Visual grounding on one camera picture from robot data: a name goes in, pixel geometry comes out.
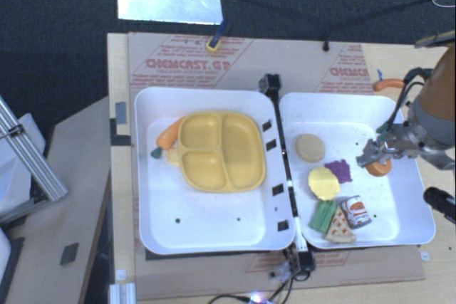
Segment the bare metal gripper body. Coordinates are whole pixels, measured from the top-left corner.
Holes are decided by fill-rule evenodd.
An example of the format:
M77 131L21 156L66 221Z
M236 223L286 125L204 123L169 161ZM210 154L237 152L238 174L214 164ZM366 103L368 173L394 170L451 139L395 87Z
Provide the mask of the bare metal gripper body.
M455 170L455 160L446 154L454 146L454 128L433 125L428 132L412 122L394 124L385 139L385 153L394 158L420 157L439 170Z

